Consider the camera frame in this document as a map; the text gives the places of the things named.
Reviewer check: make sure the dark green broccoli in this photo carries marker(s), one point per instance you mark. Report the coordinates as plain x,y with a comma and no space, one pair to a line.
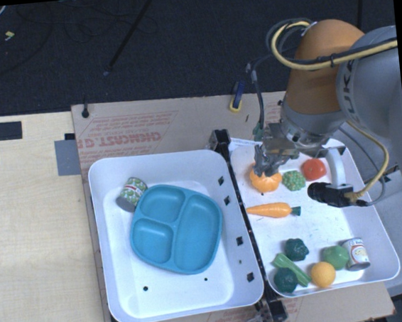
296,249
285,281

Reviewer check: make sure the brown cardboard board red print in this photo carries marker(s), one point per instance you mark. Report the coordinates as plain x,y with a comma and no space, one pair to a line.
169,131

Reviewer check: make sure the yellow orange fruit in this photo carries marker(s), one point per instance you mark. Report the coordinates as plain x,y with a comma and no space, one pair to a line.
323,274

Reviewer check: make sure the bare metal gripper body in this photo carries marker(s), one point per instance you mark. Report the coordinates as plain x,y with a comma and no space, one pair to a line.
285,145

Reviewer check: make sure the red tomato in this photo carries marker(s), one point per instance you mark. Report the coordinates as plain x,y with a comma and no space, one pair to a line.
314,169

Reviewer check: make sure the green pea can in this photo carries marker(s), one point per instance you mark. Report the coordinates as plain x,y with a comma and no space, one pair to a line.
133,192

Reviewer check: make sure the orange peeled mandarin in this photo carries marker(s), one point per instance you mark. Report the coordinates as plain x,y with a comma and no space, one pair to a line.
265,182

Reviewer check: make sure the white soup can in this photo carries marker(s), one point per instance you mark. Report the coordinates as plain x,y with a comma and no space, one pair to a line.
357,254

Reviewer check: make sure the black cylinder on white bracket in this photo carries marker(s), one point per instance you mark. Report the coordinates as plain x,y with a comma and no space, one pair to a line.
327,193

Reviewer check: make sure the white plastic tray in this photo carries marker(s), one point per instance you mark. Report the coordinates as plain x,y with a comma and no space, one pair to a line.
186,294
321,222

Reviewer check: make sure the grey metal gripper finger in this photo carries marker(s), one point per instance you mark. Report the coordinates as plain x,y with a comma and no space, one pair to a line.
275,164
259,161

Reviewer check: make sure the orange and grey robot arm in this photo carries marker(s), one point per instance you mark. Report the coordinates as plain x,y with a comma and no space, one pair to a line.
320,72

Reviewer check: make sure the thin black and white rod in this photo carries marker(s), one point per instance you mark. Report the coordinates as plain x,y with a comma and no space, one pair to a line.
247,219

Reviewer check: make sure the orange carrot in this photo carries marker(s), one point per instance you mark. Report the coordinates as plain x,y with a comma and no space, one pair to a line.
270,211

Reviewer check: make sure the blue divided plate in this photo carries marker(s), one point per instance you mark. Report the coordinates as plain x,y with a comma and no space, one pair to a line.
176,227

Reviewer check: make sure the light green pepper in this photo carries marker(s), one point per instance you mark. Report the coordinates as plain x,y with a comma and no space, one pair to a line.
335,257

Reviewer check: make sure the green celery stick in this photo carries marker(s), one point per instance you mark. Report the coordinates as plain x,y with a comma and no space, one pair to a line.
291,268

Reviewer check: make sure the light green grapes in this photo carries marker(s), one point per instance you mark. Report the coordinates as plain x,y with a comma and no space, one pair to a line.
293,180

